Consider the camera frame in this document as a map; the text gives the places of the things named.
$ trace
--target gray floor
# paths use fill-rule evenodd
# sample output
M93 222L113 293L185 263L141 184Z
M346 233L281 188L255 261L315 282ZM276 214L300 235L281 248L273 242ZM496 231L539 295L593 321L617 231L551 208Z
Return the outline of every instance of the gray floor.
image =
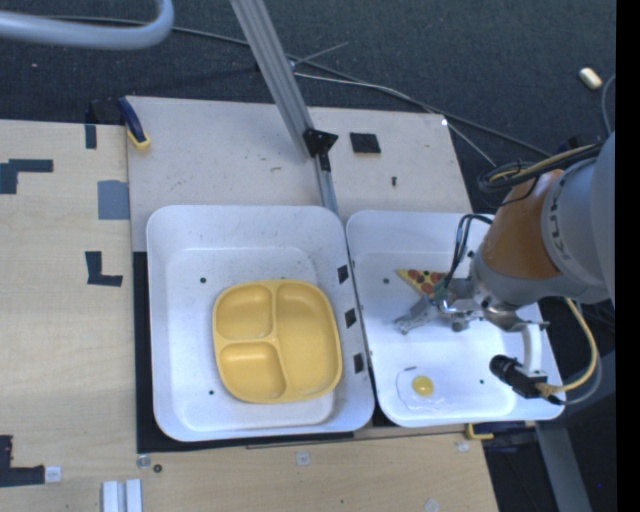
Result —
M480 173L505 162L540 160L570 139L602 141L615 127L617 5L610 0L266 3L292 56L342 45L314 60L325 69L300 64L300 73L341 80L347 75L419 102L371 87L299 78L308 105L446 113L457 130L452 139L478 212L494 211L501 199L479 192ZM176 26L243 38L227 1L174 4ZM153 5L151 0L38 0L29 2L27 12L144 21L153 16ZM0 8L26 9L18 0L6 0ZM578 78L584 67L593 68L606 87L585 87ZM0 79L4 119L81 123L91 101L108 105L132 94L271 102L246 46L184 31L129 53L0 40ZM552 321L560 370L573 375L585 364L585 342L561 305L546 301L543 314ZM590 321L601 352L612 353L615 314L604 304ZM615 393L568 432L592 510L616 510ZM512 436L509 449L487 446L500 508L553 511L552 485L535 436L528 442L530 433L520 434L524 437Z

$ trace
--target white basin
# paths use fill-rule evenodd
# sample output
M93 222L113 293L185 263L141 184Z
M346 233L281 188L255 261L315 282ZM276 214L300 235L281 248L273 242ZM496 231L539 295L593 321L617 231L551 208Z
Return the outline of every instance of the white basin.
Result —
M403 335L393 323L419 299L395 270L446 272L460 217L361 211L347 223L380 407L390 420L404 427L552 419L562 413L562 407L520 397L489 370L489 362L498 354L523 360L520 334L506 334L487 321L471 322L469 329L455 333L445 319L437 318ZM486 230L484 223L472 223L469 249L478 247ZM466 277L467 272L465 259L455 276ZM522 308L520 315L541 320L537 305ZM549 382L561 382L545 333L542 369ZM431 394L414 390L412 383L418 376L431 380Z
M154 414L179 441L349 432L373 413L349 256L340 219L318 206L166 206L147 225ZM299 279L331 302L342 377L329 393L289 403L235 398L216 368L212 310L226 288Z

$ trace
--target yellow plate compartment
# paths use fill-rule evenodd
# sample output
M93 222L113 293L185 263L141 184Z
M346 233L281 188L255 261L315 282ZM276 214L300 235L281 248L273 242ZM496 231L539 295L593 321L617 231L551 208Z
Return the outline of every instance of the yellow plate compartment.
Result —
M246 402L309 400L331 391L342 375L331 303L306 281L224 290L213 306L213 344L222 382Z

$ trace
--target black tape marking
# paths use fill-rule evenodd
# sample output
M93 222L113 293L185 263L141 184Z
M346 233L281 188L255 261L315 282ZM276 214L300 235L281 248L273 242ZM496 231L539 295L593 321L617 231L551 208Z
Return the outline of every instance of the black tape marking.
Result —
M10 159L0 164L0 194L17 194L18 172L53 172L53 160Z
M44 484L44 466L11 467L11 439L12 436L0 436L0 487Z
M9 164L0 164L0 194L18 191L18 172Z
M87 270L89 271L87 284L122 286L122 276L105 276L102 274L102 252L85 251L84 255L87 259Z
M353 368L356 373L360 373L364 370L364 357L362 357L362 353L353 356Z
M338 269L338 281L340 281L340 284L342 284L347 279L349 279L349 267L347 265L342 265Z
M16 172L53 172L53 160L9 159Z
M129 184L118 180L98 182L98 218L129 219Z
M354 153L382 153L378 137L373 133L350 133Z
M350 309L344 314L344 320L347 324L347 329L356 323L356 310Z
M98 132L93 124L84 125L84 147L86 149L98 148Z

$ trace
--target black clip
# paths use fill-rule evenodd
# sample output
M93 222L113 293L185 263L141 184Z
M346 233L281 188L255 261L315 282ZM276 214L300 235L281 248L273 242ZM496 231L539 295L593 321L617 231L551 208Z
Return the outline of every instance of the black clip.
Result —
M307 145L309 154L319 157L320 168L323 171L331 172L329 150L338 140L338 136L333 133L321 132L320 130L309 128L302 134L302 137Z

